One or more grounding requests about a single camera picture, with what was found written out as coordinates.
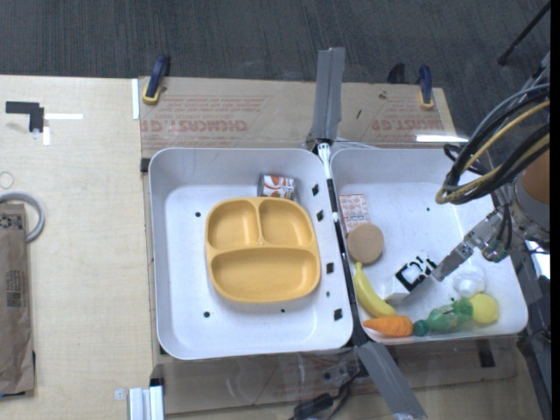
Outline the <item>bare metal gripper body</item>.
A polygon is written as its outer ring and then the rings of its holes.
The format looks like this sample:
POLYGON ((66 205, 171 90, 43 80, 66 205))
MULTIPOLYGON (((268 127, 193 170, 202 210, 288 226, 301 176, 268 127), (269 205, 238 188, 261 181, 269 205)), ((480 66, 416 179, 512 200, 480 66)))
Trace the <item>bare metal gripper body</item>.
POLYGON ((466 233, 463 241, 482 252, 510 252, 529 238, 529 221, 517 209, 494 209, 466 233))

